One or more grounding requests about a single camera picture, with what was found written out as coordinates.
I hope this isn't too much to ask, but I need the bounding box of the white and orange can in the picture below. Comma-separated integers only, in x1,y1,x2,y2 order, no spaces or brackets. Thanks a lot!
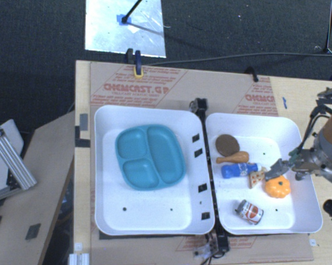
234,199,265,225

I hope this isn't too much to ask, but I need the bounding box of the brown cardboard board red print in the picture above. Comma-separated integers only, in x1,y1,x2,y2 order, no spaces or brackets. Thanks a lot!
81,61,323,265

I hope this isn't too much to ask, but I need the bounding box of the pizza slice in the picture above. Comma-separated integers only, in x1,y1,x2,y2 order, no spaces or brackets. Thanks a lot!
247,169,267,190

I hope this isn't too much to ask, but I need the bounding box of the thin black rod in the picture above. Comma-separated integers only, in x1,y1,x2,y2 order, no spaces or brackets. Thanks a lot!
192,110,231,236

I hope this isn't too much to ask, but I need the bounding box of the blue divided plate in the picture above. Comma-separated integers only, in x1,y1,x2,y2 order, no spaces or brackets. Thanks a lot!
113,122,188,193

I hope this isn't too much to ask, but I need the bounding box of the brown round biscuit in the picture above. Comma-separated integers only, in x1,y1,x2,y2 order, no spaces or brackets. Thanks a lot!
215,133,241,157

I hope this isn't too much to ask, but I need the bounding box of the blue bottle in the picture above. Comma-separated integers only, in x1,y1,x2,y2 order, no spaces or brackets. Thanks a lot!
221,161,263,181

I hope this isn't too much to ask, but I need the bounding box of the black block with thin wires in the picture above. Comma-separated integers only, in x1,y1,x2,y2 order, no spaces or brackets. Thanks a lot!
210,232,231,254
189,97,210,114

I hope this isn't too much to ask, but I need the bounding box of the white plastic tray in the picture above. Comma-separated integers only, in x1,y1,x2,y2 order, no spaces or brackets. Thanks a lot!
200,112,329,239
88,104,221,241

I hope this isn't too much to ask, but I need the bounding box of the tan chicken drumstick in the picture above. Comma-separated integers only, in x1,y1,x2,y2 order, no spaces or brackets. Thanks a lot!
215,150,250,166

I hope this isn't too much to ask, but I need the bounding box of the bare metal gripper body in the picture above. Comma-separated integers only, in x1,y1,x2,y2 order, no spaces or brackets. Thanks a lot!
282,146,332,188

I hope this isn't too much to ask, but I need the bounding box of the orange pumpkin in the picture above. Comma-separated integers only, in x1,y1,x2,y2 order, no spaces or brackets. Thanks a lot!
264,174,292,199

